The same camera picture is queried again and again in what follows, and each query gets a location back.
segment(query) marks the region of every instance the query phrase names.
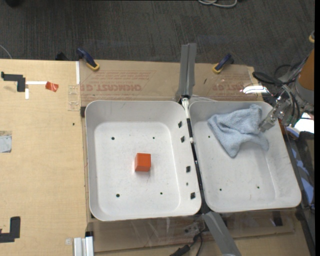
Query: orange block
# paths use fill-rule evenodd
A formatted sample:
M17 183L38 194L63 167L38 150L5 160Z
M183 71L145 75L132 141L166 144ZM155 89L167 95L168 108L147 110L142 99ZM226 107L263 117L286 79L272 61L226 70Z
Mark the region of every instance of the orange block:
M137 153L134 159L136 172L149 172L151 168L151 154Z

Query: folded towel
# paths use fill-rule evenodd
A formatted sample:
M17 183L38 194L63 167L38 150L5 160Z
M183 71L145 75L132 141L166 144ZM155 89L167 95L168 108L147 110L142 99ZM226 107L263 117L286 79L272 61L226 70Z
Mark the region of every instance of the folded towel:
M208 125L215 137L230 157L234 158L245 142L253 142L264 150L269 149L269 143L259 130L262 108L252 104L250 108L240 109L228 114L214 114L208 119Z

